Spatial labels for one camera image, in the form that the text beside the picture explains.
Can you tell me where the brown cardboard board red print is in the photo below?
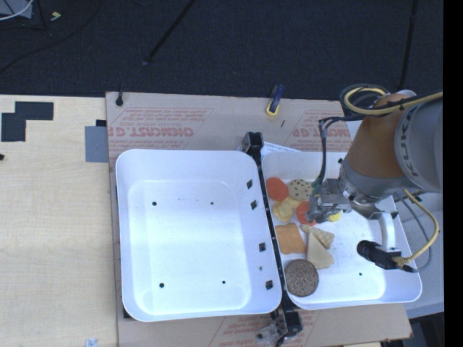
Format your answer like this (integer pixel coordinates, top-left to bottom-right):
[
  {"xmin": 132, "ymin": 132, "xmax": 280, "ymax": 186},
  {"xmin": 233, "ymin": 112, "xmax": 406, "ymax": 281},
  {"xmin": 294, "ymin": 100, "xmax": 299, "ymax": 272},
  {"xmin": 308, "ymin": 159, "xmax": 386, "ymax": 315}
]
[{"xmin": 105, "ymin": 91, "xmax": 414, "ymax": 347}]

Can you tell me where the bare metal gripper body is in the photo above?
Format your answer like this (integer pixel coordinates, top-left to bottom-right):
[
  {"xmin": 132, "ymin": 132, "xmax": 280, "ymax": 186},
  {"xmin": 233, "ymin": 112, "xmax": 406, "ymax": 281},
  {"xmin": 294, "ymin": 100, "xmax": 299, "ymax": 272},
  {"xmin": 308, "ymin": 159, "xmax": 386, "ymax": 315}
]
[{"xmin": 316, "ymin": 177, "xmax": 354, "ymax": 213}]

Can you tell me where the black cylinder on white bracket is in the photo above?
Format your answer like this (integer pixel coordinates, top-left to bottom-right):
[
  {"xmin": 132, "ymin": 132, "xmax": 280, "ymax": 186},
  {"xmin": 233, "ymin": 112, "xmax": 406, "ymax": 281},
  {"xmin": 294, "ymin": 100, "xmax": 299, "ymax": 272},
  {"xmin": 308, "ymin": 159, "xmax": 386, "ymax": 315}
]
[{"xmin": 356, "ymin": 211, "xmax": 403, "ymax": 270}]

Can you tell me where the brown round biscuit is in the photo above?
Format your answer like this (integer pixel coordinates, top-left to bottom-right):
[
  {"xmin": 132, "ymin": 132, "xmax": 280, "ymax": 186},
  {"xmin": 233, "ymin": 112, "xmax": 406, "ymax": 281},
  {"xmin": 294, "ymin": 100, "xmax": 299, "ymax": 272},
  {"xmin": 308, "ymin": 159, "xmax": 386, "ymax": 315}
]
[{"xmin": 284, "ymin": 259, "xmax": 320, "ymax": 298}]

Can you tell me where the pale chocolate chip biscuit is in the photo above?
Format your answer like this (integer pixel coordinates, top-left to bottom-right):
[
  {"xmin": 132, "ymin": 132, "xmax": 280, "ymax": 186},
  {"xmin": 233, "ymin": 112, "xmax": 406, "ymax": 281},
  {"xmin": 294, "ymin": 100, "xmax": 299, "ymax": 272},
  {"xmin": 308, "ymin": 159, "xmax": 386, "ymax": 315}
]
[{"xmin": 287, "ymin": 179, "xmax": 313, "ymax": 201}]

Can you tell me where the red-orange round toy slice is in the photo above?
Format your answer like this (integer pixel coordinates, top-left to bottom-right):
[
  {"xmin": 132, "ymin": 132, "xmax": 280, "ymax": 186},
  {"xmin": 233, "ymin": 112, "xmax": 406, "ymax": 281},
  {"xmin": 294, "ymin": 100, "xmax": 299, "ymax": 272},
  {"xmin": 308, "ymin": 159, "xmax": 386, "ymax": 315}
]
[{"xmin": 296, "ymin": 200, "xmax": 317, "ymax": 226}]

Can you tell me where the thin black rod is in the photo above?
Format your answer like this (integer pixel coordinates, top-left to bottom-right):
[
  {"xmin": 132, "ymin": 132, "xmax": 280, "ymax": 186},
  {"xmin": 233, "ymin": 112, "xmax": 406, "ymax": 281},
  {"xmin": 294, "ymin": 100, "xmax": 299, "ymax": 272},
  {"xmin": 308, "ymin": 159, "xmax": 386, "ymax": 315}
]
[{"xmin": 251, "ymin": 146, "xmax": 294, "ymax": 320}]

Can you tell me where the yellow toy food lump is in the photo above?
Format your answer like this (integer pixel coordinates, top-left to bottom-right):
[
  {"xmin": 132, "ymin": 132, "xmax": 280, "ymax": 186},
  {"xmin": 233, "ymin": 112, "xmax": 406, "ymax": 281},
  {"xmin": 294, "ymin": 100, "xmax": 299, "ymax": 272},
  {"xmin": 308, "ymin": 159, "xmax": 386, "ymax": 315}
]
[{"xmin": 271, "ymin": 196, "xmax": 302, "ymax": 223}]

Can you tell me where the pale yellow cheese wedge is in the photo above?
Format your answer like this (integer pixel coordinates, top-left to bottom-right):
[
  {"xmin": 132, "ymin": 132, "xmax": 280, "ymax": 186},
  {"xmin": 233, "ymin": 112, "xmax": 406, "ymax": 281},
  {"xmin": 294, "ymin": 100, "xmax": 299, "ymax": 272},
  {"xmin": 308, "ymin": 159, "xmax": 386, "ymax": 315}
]
[{"xmin": 306, "ymin": 231, "xmax": 335, "ymax": 270}]

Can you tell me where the tan triangular toy pizza slice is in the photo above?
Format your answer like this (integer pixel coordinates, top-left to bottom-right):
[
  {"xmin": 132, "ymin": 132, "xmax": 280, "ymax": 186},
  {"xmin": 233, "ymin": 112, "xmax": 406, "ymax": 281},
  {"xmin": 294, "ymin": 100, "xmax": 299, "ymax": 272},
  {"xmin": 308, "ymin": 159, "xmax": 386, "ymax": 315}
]
[{"xmin": 301, "ymin": 223, "xmax": 336, "ymax": 250}]

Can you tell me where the white plastic tray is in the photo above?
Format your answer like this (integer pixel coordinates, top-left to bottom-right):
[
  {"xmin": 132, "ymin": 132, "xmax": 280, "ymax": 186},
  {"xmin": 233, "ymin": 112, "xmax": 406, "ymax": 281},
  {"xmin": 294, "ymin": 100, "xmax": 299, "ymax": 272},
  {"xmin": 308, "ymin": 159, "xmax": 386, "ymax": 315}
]
[
  {"xmin": 115, "ymin": 148, "xmax": 284, "ymax": 322},
  {"xmin": 260, "ymin": 150, "xmax": 423, "ymax": 311}
]

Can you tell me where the orange toy bread slice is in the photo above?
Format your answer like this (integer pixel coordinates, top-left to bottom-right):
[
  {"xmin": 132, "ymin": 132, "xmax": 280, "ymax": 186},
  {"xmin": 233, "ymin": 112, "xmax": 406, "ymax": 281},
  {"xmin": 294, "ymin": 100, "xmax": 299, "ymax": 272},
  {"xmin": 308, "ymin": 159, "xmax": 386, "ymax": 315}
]
[{"xmin": 275, "ymin": 223, "xmax": 307, "ymax": 255}]

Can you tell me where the orange round toy slice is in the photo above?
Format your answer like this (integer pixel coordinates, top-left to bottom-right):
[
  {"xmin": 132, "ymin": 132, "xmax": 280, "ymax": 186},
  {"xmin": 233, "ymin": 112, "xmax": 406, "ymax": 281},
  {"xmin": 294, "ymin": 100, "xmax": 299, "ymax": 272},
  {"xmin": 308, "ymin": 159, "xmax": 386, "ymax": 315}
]
[{"xmin": 266, "ymin": 176, "xmax": 290, "ymax": 202}]

